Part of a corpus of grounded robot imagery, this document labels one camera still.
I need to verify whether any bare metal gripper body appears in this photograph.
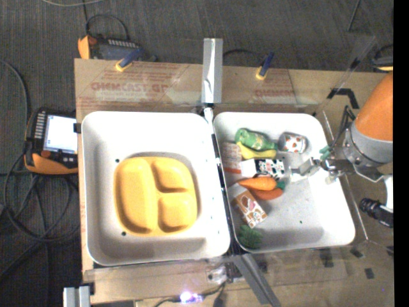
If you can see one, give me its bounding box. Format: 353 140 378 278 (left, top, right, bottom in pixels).
320 149 385 184

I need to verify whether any white can with strawberry print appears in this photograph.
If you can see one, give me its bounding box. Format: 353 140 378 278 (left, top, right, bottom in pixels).
277 132 309 154

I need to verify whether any black and white cow-print carton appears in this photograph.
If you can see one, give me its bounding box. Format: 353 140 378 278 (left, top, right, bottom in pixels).
240 158 286 177

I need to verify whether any orange carrot with green top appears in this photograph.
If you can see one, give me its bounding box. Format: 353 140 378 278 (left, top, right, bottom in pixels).
251 180 287 201

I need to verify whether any white plastic tray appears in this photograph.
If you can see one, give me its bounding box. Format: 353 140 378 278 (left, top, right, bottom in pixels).
213 111 357 254
81 111 231 267

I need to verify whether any yellow banana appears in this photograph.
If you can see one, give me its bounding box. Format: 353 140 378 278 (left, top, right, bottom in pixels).
236 141 277 161

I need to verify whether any brown and white carton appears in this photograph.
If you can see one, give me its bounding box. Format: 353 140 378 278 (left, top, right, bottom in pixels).
231 188 268 230

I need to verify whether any pink and white packet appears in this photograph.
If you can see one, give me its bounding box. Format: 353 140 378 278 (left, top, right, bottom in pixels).
221 141 243 169

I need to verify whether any green broccoli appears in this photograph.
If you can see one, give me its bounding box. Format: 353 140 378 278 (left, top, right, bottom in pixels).
237 224 264 249

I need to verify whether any yellow divided plate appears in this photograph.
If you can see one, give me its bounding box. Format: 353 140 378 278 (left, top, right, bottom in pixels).
113 155 200 237

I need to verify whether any brown cardboard board red print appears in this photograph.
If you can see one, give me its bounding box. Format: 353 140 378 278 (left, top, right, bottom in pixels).
73 58 394 304

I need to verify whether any black cylinder on white bracket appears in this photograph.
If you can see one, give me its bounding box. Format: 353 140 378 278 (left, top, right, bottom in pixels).
359 174 394 228

